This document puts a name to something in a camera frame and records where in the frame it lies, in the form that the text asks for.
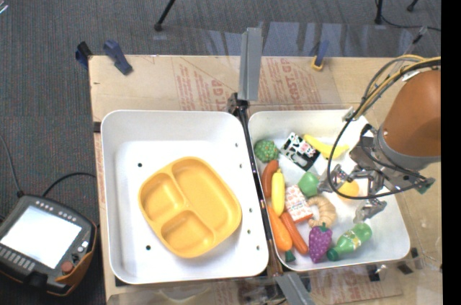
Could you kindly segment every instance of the orange plate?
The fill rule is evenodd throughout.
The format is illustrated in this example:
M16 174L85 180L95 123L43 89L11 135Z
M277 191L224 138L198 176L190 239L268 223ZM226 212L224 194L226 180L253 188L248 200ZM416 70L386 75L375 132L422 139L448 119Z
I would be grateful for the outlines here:
M241 222L240 203L204 160L184 157L141 185L138 202L157 237L180 257L197 257L228 238Z

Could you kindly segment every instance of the toy banana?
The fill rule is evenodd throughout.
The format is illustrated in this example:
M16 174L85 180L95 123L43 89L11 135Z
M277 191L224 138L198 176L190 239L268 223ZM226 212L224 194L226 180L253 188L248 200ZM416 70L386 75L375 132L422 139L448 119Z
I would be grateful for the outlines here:
M322 141L319 141L317 138L312 137L308 134L304 135L303 139L304 141L309 143L314 149L319 150L320 153L323 155L323 157L325 158L330 157L333 145L327 145L323 143ZM334 153L331 158L332 159L339 158L348 149L349 149L349 146L347 145L337 145L336 148L334 149Z

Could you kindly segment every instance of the plastic bottle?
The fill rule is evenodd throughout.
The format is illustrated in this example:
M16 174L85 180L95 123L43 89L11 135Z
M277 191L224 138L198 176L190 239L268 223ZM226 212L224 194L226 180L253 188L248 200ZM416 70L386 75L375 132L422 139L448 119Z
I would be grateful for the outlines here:
M339 238L336 246L327 251L326 256L332 262L340 259L340 256L358 249L372 236L372 229L366 223L358 223Z

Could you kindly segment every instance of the wooden table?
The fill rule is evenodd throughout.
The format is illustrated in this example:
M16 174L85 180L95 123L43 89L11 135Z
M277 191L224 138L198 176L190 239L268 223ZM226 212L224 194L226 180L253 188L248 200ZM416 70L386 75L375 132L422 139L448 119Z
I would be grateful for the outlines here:
M99 125L113 110L216 110L225 111L227 100L238 91L240 58L234 56L126 56L133 72L124 76L108 56L89 58L91 106L95 124L99 212L108 304L176 304L158 286L116 286L107 252L107 217ZM347 109L357 107L376 71L390 58L325 58L321 71L311 68L312 58L263 57L259 101L249 111ZM391 87L372 110L368 121L377 127L384 119L402 84ZM416 191L396 198L411 238L412 255L382 266L379 283L355 273L355 283L343 270L316 273L311 284L316 304L442 304L442 199L441 163L422 175L436 183L420 195ZM182 304L239 304L235 281L215 283L211 290Z

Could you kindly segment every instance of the gray carpet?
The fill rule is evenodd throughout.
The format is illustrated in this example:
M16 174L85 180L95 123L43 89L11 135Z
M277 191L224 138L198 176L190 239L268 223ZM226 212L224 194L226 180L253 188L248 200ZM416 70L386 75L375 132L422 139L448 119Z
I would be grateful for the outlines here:
M41 194L69 172L95 173L88 73L75 59L85 41L104 54L116 40L125 54L240 55L241 33L263 29L264 56L309 56L329 40L327 56L403 54L421 27L412 53L441 53L442 0L4 0L0 14L0 134L26 193ZM97 189L88 176L70 177L48 195L98 222ZM0 149L0 214L16 201L13 177ZM77 290L57 299L0 276L0 304L101 305L99 250Z

